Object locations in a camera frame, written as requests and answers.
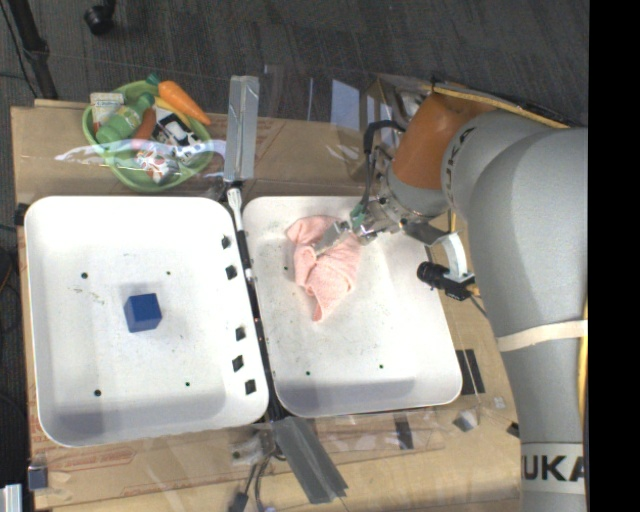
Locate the white plastic tray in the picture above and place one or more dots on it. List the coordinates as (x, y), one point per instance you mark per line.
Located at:
(150, 380)
(380, 325)

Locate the black cylinder on white bracket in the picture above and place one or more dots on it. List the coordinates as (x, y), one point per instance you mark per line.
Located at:
(456, 286)

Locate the black and white carton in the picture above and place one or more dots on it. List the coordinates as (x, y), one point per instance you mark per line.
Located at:
(172, 131)

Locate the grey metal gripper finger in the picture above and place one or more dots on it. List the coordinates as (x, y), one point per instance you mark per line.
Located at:
(334, 237)

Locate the green bowl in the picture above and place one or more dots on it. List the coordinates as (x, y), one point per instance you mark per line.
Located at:
(145, 181)

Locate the yellow banana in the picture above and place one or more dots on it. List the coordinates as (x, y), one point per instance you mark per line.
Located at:
(172, 111)

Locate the pink cloth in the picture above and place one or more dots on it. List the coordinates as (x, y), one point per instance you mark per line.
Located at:
(327, 280)

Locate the green bottle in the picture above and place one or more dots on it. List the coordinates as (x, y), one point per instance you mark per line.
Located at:
(119, 124)

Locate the orange carrot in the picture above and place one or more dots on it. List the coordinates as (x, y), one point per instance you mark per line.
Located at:
(182, 102)

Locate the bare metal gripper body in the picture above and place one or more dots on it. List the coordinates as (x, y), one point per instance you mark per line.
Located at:
(382, 224)

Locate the brown cardboard board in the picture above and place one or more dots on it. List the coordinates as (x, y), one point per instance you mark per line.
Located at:
(440, 475)

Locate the red and white packet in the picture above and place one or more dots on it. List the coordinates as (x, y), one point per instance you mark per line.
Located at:
(157, 165)

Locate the blue cube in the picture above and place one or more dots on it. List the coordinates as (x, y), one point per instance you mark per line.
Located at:
(143, 312)

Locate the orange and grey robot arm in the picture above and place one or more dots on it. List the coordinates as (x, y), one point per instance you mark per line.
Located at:
(530, 210)

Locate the brown sausage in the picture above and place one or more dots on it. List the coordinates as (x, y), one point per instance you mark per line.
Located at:
(146, 125)

